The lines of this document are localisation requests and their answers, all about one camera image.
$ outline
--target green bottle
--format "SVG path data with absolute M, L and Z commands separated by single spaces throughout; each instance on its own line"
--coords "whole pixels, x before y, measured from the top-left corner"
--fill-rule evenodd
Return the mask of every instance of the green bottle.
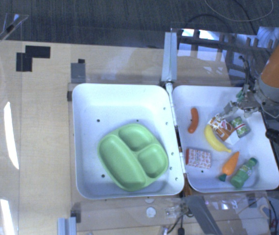
M 242 167 L 238 169 L 237 173 L 231 178 L 231 184 L 236 188 L 241 188 L 252 174 L 253 167 L 257 162 L 257 159 L 250 158 L 247 163 L 243 164 Z

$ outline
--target carrot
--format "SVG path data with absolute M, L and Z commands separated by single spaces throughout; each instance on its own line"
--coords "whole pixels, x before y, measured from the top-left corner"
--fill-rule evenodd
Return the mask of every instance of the carrot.
M 230 157 L 230 159 L 224 164 L 224 166 L 222 167 L 222 172 L 223 174 L 219 176 L 219 179 L 221 181 L 225 181 L 226 177 L 231 175 L 236 167 L 237 161 L 238 161 L 238 157 L 239 157 L 239 151 L 235 152 L 232 157 Z
M 188 127 L 188 132 L 189 133 L 194 133 L 197 129 L 197 126 L 198 126 L 199 116 L 198 116 L 198 111 L 197 111 L 196 108 L 192 108 L 190 110 L 190 112 L 192 114 L 192 123 Z

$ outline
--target green can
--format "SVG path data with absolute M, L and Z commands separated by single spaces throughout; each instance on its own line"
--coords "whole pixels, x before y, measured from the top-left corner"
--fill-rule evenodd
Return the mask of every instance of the green can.
M 243 122 L 241 117 L 237 117 L 237 118 L 233 119 L 231 121 L 231 125 L 236 130 L 236 133 L 239 138 L 247 135 L 251 131 L 249 126 Z

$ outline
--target banana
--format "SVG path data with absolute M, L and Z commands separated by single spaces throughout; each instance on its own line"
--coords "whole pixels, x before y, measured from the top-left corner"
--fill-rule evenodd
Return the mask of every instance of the banana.
M 206 125 L 204 129 L 204 136 L 206 137 L 208 143 L 211 147 L 217 151 L 227 151 L 231 152 L 230 149 L 226 148 L 224 144 L 222 144 L 214 135 L 213 130 L 209 124 Z

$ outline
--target green divided tray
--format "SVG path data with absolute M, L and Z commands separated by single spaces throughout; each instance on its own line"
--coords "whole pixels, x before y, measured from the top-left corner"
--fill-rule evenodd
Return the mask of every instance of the green divided tray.
M 147 187 L 169 166 L 165 150 L 141 124 L 127 124 L 104 136 L 98 157 L 116 185 L 127 191 Z

